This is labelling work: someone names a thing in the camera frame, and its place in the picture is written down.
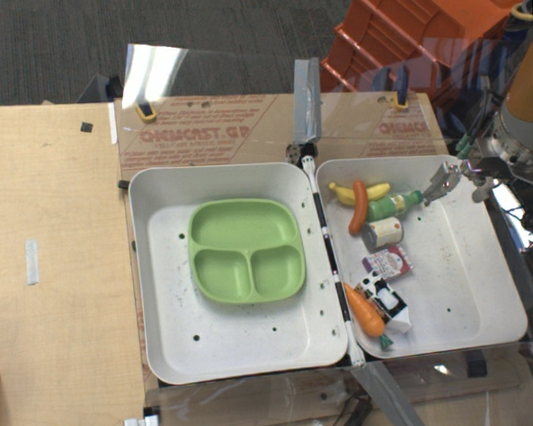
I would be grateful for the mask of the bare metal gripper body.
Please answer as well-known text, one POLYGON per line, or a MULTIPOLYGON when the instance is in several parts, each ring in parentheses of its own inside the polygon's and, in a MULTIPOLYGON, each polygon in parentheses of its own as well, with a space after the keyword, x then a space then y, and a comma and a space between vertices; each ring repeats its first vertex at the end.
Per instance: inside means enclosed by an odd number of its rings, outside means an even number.
POLYGON ((463 171, 474 178, 520 180, 533 185, 533 151, 514 139, 477 138, 460 150, 463 171))

